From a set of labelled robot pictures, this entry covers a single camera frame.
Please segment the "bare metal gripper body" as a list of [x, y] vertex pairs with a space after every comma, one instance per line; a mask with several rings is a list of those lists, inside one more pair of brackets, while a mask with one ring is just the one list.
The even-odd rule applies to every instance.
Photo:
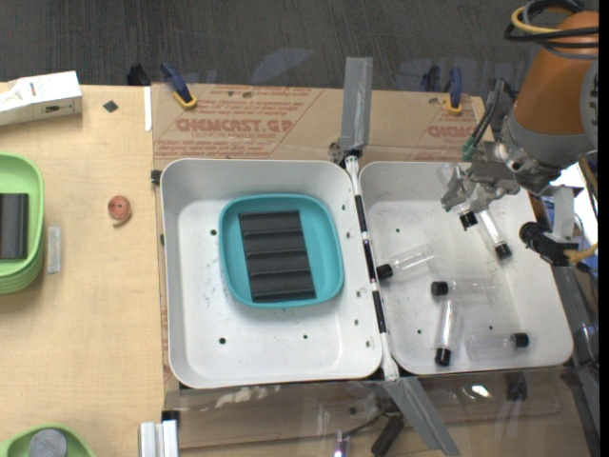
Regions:
[[560, 176], [561, 169], [533, 158], [511, 143], [484, 142], [486, 160], [473, 162], [468, 179], [494, 189], [516, 190], [523, 188], [533, 194], [543, 194]]

